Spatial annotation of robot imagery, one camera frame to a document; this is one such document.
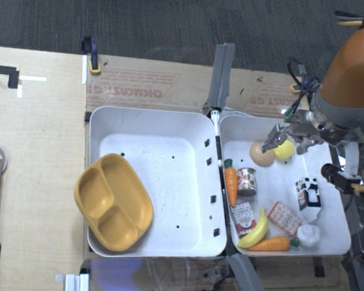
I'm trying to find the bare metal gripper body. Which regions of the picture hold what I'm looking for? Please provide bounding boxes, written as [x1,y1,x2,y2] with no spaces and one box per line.
[286,108,357,148]

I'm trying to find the yellow lemon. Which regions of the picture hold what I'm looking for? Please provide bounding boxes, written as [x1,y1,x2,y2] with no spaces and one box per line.
[273,139,295,161]

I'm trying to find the tan round bread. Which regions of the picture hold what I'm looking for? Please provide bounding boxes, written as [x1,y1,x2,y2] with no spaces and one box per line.
[248,140,277,168]

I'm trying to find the white plastic tray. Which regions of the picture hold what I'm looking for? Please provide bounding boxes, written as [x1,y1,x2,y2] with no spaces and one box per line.
[210,114,361,264]
[80,104,236,266]

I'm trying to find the black and white milk carton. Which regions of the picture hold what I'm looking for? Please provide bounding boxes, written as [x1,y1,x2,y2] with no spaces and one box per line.
[292,176,324,223]

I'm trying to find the red and white can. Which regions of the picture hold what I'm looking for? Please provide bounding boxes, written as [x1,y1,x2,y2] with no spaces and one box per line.
[235,166,259,197]

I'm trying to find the orange carrot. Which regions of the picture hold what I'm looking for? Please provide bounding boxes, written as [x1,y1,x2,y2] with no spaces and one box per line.
[248,234,301,255]
[221,158,241,208]

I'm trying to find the orange and white packet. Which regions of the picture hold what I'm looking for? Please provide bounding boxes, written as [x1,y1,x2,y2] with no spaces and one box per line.
[265,200,305,238]

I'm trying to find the red and white carton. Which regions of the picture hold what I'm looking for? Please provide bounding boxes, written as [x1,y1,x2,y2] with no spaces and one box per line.
[227,200,257,240]

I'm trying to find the yellow banana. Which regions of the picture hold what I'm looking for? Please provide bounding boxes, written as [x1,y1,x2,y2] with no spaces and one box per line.
[237,207,271,251]

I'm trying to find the brown cardboard board red print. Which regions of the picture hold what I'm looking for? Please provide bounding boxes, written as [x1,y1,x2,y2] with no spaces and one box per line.
[71,53,362,291]

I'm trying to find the yellow divided plate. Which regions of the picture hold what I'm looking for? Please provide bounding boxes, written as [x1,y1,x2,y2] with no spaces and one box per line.
[70,151,158,254]

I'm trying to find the black cylinder on white bracket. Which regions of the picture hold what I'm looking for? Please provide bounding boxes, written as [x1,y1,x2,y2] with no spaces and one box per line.
[319,139,364,196]

